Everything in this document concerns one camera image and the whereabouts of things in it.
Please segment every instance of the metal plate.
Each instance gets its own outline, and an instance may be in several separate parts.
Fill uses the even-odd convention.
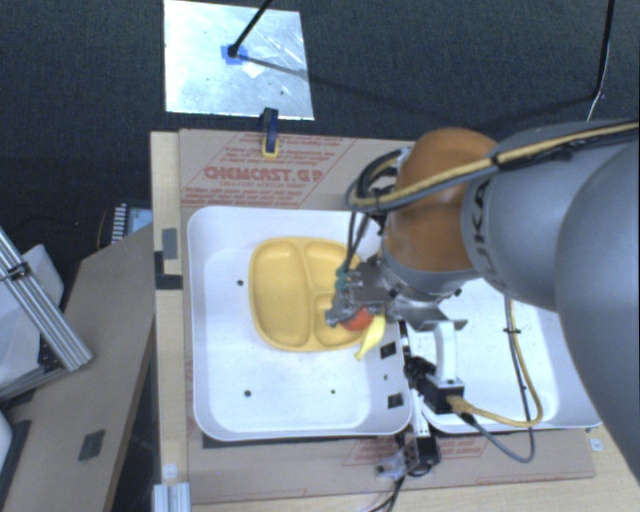
[[[168,112],[313,120],[300,14],[267,10],[243,42],[239,59],[226,47],[256,9],[165,0]]]

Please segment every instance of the black carpet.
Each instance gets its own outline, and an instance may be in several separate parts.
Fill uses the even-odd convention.
[[[316,116],[282,131],[415,139],[463,126],[499,139],[586,118],[607,1],[273,7],[301,13]],[[616,4],[594,119],[638,117],[639,21],[640,2]],[[167,114],[163,55],[159,0],[0,2],[0,226],[23,251],[44,243],[63,275],[95,250],[106,208],[149,198],[151,131],[255,129]]]

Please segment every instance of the wooden edge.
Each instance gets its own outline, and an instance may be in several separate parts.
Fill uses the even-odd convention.
[[[163,251],[163,230],[175,229],[180,240],[179,136],[151,134],[151,191],[154,251]],[[165,274],[181,275],[177,258],[163,259]],[[163,484],[188,481],[182,290],[156,288],[156,350],[160,468]]]

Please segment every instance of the yellow tray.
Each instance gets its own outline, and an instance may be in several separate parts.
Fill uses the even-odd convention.
[[[272,238],[256,247],[249,265],[249,297],[253,323],[267,343],[311,352],[363,340],[365,332],[332,328],[324,320],[345,256],[344,244],[320,238]],[[352,264],[358,262],[354,256]]]

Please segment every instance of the yellow cable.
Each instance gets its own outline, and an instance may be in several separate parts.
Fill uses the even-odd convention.
[[[512,329],[515,331],[516,323],[515,323],[515,319],[513,317],[513,308],[510,307],[509,309],[510,309],[510,317],[511,317]],[[530,420],[530,421],[512,420],[510,418],[505,418],[504,416],[500,416],[499,414],[495,414],[493,412],[485,411],[484,409],[479,409],[475,405],[470,404],[469,402],[467,402],[464,398],[462,398],[459,395],[450,395],[450,396],[447,397],[447,402],[449,403],[449,405],[453,409],[454,413],[457,413],[457,414],[476,414],[478,416],[483,416],[483,417],[488,418],[490,420],[496,421],[498,423],[502,423],[504,425],[509,425],[511,427],[529,428],[529,427],[536,426],[538,423],[540,423],[542,421],[542,416],[544,414],[544,411],[542,409],[542,402],[540,402],[540,397],[538,396],[538,392],[536,391],[536,388],[534,387],[533,382],[531,381],[531,376],[529,375],[529,370],[527,370],[527,365],[526,365],[526,363],[524,361],[524,358],[522,357],[522,350],[520,349],[520,342],[518,341],[518,335],[515,332],[513,332],[512,336],[513,336],[513,344],[515,346],[516,354],[518,356],[518,361],[520,362],[520,368],[522,369],[522,374],[524,376],[524,380],[527,383],[527,387],[529,388],[529,391],[531,392],[531,397],[533,398],[533,401],[536,404],[536,409],[538,411],[538,414],[536,415],[536,417],[534,419]]]
[[[638,129],[638,126],[639,124],[637,122],[624,123],[624,124],[619,124],[615,126],[605,126],[603,128],[585,130],[585,131],[565,135],[562,137],[556,137],[555,139],[549,139],[549,140],[544,140],[542,142],[537,142],[535,144],[529,144],[528,146],[522,146],[520,148],[512,149],[510,151],[498,153],[495,156],[495,159],[483,158],[481,160],[476,160],[475,162],[460,165],[458,167],[453,167],[452,169],[446,170],[440,174],[437,174],[436,176],[431,176],[425,180],[419,181],[418,183],[415,183],[409,187],[403,188],[401,190],[389,192],[388,194],[383,194],[379,197],[362,198],[362,197],[359,197],[354,190],[353,197],[350,199],[350,202],[356,207],[375,206],[377,204],[384,205],[386,203],[396,201],[398,199],[402,199],[414,193],[421,192],[425,189],[428,189],[430,187],[433,187],[445,181],[449,181],[451,179],[458,178],[460,176],[465,176],[467,174],[472,174],[482,169],[487,169],[494,164],[504,165],[514,160],[535,156],[537,154],[543,153],[550,149],[567,144],[569,142],[574,142],[577,140],[587,139],[591,137],[600,137],[604,135],[613,135],[616,133],[622,133],[625,131]],[[378,166],[372,172],[372,177],[377,176],[377,174],[381,172],[383,169],[385,169],[386,167],[388,167],[388,165],[389,165],[389,161]]]

